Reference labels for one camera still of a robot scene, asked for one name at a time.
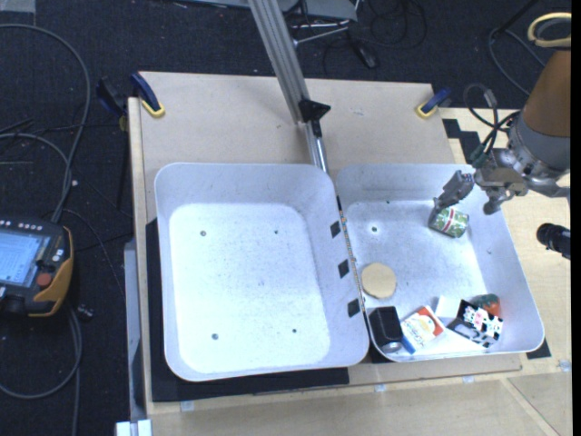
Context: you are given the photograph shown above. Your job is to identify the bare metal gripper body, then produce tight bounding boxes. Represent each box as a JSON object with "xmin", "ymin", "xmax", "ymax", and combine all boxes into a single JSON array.
[{"xmin": 473, "ymin": 141, "xmax": 572, "ymax": 199}]

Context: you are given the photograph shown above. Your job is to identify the green and red can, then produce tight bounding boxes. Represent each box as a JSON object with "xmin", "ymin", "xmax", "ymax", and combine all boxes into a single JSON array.
[{"xmin": 428, "ymin": 205, "xmax": 470, "ymax": 240}]

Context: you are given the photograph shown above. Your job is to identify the white plastic tray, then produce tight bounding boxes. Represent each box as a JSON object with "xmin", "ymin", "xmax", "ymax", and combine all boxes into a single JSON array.
[
  {"xmin": 153, "ymin": 161, "xmax": 370, "ymax": 383},
  {"xmin": 334, "ymin": 163, "xmax": 546, "ymax": 364}
]

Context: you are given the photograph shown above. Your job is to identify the tan round biscuit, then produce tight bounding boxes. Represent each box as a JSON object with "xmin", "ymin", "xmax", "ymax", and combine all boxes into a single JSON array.
[{"xmin": 359, "ymin": 262, "xmax": 399, "ymax": 301}]

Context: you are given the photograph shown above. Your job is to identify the small white carton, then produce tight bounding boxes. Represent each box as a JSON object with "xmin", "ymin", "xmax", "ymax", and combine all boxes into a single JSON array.
[{"xmin": 434, "ymin": 294, "xmax": 461, "ymax": 321}]

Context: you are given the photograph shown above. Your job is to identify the black and white cow-print carton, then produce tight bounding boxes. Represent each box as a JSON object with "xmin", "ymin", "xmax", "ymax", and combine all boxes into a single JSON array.
[{"xmin": 447, "ymin": 298, "xmax": 505, "ymax": 349}]

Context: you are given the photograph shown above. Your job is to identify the orange and white carton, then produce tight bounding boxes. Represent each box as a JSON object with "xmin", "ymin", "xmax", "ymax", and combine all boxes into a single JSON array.
[{"xmin": 399, "ymin": 304, "xmax": 447, "ymax": 355}]

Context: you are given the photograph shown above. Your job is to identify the black can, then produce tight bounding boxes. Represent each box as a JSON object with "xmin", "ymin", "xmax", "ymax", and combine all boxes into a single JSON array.
[{"xmin": 368, "ymin": 305, "xmax": 406, "ymax": 355}]

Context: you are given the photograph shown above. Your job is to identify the pale wood board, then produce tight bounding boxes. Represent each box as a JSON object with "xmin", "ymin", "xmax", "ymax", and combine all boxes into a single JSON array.
[{"xmin": 137, "ymin": 70, "xmax": 523, "ymax": 409}]

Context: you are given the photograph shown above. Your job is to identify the black cylinder on white bracket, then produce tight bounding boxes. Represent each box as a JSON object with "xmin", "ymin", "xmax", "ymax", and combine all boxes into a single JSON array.
[{"xmin": 536, "ymin": 223, "xmax": 572, "ymax": 261}]

